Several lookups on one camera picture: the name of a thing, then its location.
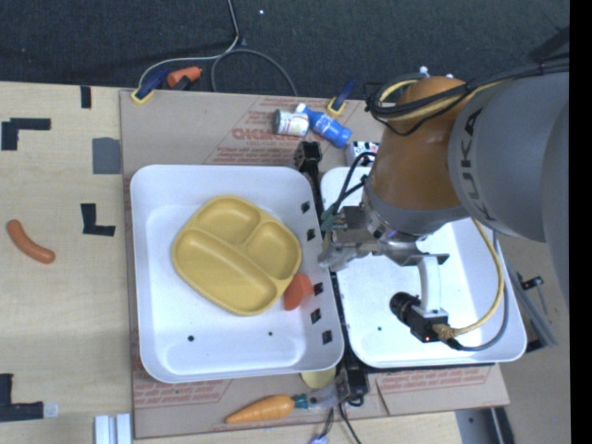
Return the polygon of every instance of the white cable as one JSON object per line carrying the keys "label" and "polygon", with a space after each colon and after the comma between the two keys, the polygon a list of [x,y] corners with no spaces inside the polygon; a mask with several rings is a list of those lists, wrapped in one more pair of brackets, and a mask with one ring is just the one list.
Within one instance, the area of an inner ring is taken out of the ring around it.
{"label": "white cable", "polygon": [[240,38],[239,24],[237,23],[237,18],[234,14],[234,7],[232,6],[232,1],[231,0],[226,0],[226,1],[228,3],[228,10],[230,11],[230,17],[232,18],[232,25],[234,27],[235,37],[234,37],[234,41],[232,42],[232,44],[225,51],[223,51],[219,55],[210,55],[210,56],[205,56],[205,57],[177,57],[177,58],[166,59],[164,61],[160,61],[159,63],[156,63],[156,64],[150,66],[142,73],[142,75],[140,76],[140,81],[138,82],[138,87],[142,86],[144,78],[146,77],[146,75],[150,71],[152,71],[155,68],[158,68],[159,66],[162,66],[163,64],[176,63],[176,62],[182,62],[182,61],[211,61],[214,59],[218,59],[219,57],[221,57],[225,53],[232,51],[235,48],[235,46],[237,45],[237,43],[239,42],[239,38]]}

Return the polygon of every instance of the black fabric backdrop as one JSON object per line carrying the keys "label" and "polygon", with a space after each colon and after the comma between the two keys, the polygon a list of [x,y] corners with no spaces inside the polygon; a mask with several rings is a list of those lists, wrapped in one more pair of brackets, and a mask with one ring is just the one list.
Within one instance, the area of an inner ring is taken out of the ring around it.
{"label": "black fabric backdrop", "polygon": [[[360,98],[363,82],[421,66],[471,80],[569,50],[570,0],[232,1],[238,47],[277,61],[301,96],[330,97],[355,78]],[[226,0],[0,0],[0,9],[0,80],[134,87],[154,63],[217,55],[234,38]],[[193,89],[211,91],[212,61],[196,64],[204,73]],[[216,88],[291,94],[271,64],[244,54],[219,62]]]}

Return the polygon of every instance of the hot dog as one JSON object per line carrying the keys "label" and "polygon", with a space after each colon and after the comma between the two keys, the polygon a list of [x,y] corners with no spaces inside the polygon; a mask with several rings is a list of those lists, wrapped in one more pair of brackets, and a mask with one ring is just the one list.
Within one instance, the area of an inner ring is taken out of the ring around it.
{"label": "hot dog", "polygon": [[46,264],[50,264],[56,259],[56,254],[54,252],[38,245],[29,238],[25,229],[17,219],[9,220],[6,224],[6,230],[15,245],[32,259]]}

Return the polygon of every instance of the wooden table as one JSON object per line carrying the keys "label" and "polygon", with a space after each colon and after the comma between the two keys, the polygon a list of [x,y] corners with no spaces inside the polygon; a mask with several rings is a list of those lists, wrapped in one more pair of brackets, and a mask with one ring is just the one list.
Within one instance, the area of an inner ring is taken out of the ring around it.
{"label": "wooden table", "polygon": [[[93,442],[96,415],[131,413],[130,322],[123,180],[93,174],[92,144],[120,138],[119,89],[0,83],[0,121],[50,118],[50,130],[21,129],[16,150],[0,151],[2,223],[16,218],[56,251],[31,260],[0,234],[0,373],[14,374],[12,401],[57,403],[59,416],[0,423],[0,441]],[[85,235],[82,204],[115,234]],[[362,442],[461,442],[455,414],[432,413],[353,423]],[[165,442],[308,442],[321,425],[169,438]],[[336,423],[332,443],[352,438]]]}

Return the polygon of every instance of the cardboard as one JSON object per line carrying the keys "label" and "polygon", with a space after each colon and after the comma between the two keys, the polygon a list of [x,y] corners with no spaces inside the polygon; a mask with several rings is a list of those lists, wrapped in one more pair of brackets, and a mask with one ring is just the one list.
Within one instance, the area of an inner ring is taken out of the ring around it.
{"label": "cardboard", "polygon": [[[121,91],[119,97],[135,438],[323,423],[325,411],[295,410],[289,417],[274,422],[224,424],[228,414],[265,396],[309,392],[299,375],[165,384],[143,370],[138,351],[129,187],[133,174],[152,164],[294,166],[293,156],[302,138],[273,134],[275,111],[291,112],[299,102],[320,111],[328,100],[156,91],[149,103],[139,106],[131,101],[130,94],[131,91]],[[365,113],[364,107],[362,101],[349,101],[339,123],[352,131],[352,141],[379,142],[383,126]],[[320,143],[321,173],[345,165],[343,149],[310,131],[305,140]],[[370,392],[364,397],[364,405],[348,406],[351,419],[501,406],[509,402],[498,365],[376,373],[369,375],[369,381]]]}

